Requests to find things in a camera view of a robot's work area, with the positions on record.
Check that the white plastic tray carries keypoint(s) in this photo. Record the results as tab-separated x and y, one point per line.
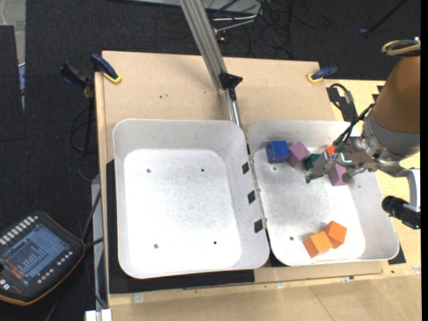
180	206
301	206

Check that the small orange cube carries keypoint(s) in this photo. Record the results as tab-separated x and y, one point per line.
331	150

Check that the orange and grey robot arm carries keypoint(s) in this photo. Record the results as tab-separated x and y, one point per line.
398	105

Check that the pale wood board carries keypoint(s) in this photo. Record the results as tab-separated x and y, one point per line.
174	92

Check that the purple cube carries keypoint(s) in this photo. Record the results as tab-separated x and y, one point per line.
298	152
336	176

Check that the blue cube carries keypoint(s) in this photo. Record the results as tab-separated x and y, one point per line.
277	150

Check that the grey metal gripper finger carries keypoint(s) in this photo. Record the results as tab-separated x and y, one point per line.
347	177
316	173

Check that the dark green cube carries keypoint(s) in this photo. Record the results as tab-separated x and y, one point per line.
311	160

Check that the black cylinder on white bracket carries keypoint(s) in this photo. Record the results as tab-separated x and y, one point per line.
399	209

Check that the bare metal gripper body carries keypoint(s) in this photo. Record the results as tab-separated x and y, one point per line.
362	156

